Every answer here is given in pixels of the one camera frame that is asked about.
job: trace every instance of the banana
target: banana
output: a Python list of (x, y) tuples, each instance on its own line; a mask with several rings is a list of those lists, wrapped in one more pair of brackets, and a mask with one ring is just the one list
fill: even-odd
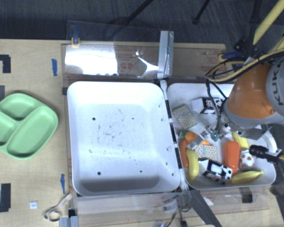
[(256, 179), (261, 174), (264, 174), (263, 170), (238, 173), (231, 177), (229, 183), (233, 185), (245, 184)]
[(190, 177), (190, 180), (193, 181), (199, 173), (198, 157), (194, 150), (191, 150), (188, 148), (186, 149), (186, 156), (189, 161), (189, 167), (188, 167), (189, 177)]

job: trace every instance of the carrot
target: carrot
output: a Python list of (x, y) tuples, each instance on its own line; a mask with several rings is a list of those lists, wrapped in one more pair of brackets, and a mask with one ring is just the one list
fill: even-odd
[(187, 145), (187, 140), (184, 138), (180, 139), (179, 150), (180, 150), (180, 156), (183, 167), (189, 167), (189, 161), (186, 156), (186, 145)]
[[(184, 138), (187, 140), (188, 143), (193, 142), (197, 137), (198, 137), (198, 135), (194, 132), (191, 132), (191, 131), (188, 131), (184, 136)], [(211, 146), (212, 144), (209, 143), (207, 140), (203, 140), (201, 142), (201, 145)]]

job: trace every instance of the wooden board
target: wooden board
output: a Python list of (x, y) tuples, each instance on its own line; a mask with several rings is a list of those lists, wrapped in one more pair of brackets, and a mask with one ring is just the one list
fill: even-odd
[[(65, 175), (65, 191), (69, 191), (66, 117), (62, 95), (61, 45), (64, 43), (66, 41), (0, 40), (0, 54), (11, 57), (11, 73), (2, 73), (0, 62), (0, 85), (5, 85), (6, 96), (14, 92), (27, 93), (50, 106), (59, 118), (55, 134), (32, 159), (19, 161), (0, 152), (0, 185), (11, 183), (11, 208), (8, 212), (0, 213), (0, 227), (59, 225), (58, 222), (50, 223), (44, 219), (44, 212), (65, 196), (60, 183), (61, 174)], [(216, 46), (206, 46), (206, 49), (219, 49)], [(184, 44), (182, 48), (193, 46)], [(57, 60), (57, 76), (53, 75), (52, 59)], [(284, 226), (276, 198), (269, 192), (266, 196), (268, 208), (261, 209), (261, 206), (257, 206), (257, 211), (224, 211), (219, 212), (217, 218), (223, 226)], [(38, 208), (30, 209), (30, 201), (38, 201)], [(65, 205), (62, 215), (67, 215), (67, 208), (68, 205)], [(204, 225), (199, 217), (189, 217), (186, 220), (189, 226)], [(151, 227), (153, 224), (154, 222), (147, 222), (118, 226)], [(179, 226), (178, 219), (171, 224), (171, 227), (176, 226)]]

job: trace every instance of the white tape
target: white tape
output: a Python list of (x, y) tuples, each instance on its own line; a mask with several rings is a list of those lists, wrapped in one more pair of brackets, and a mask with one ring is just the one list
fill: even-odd
[(62, 199), (55, 207), (52, 207), (44, 214), (44, 218), (48, 219), (51, 222), (58, 221), (61, 217), (61, 213), (58, 210), (60, 210), (66, 202), (70, 201), (72, 197), (72, 193), (66, 195), (65, 198)]

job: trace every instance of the white tray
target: white tray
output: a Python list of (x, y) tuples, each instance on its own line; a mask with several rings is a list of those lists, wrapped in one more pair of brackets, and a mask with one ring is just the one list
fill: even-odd
[[(223, 91), (223, 93), (228, 96), (233, 85), (231, 84), (223, 84), (219, 85), (219, 88)], [(201, 97), (208, 97), (207, 89), (205, 84), (200, 83), (175, 83), (168, 87), (168, 99), (171, 110), (174, 108), (177, 108), (181, 105), (186, 105), (190, 112), (193, 114), (194, 118), (198, 122), (197, 125), (191, 127), (189, 130), (199, 134), (202, 131), (205, 130), (205, 127), (207, 125), (213, 126), (215, 124), (216, 116), (215, 114), (199, 114), (196, 111), (193, 111), (191, 101), (194, 99), (198, 99)], [(211, 94), (213, 97), (219, 97), (222, 98), (219, 91), (211, 85)], [(179, 133), (181, 127), (179, 126), (177, 120), (173, 116), (173, 122), (176, 134)], [(210, 137), (206, 139), (213, 145), (218, 147), (218, 162), (223, 163), (223, 146), (226, 141), (233, 140), (231, 133), (227, 134), (224, 138), (222, 138), (218, 142), (214, 142), (211, 140)], [(267, 140), (274, 140), (271, 135), (269, 137), (260, 138), (259, 140), (250, 140), (248, 139), (249, 145), (255, 144), (255, 145), (261, 145), (261, 146), (267, 146)], [(276, 172), (274, 164), (268, 163), (266, 159), (260, 159), (255, 158), (255, 166), (259, 167), (260, 169), (263, 169), (264, 174), (261, 175), (259, 178), (255, 179), (254, 181), (250, 182), (249, 184), (245, 185), (223, 185), (221, 183), (217, 183), (212, 181), (209, 178), (206, 178), (205, 176), (198, 175), (196, 179), (193, 181), (193, 184), (190, 184), (191, 187), (196, 189), (221, 189), (221, 188), (238, 188), (238, 187), (248, 187), (248, 186), (261, 186), (261, 185), (271, 185), (276, 178)], [(188, 174), (188, 168), (185, 168), (186, 173), (186, 179), (188, 181), (189, 174)]]
[(162, 90), (75, 82), (67, 91), (72, 178), (83, 196), (170, 192), (180, 175)]

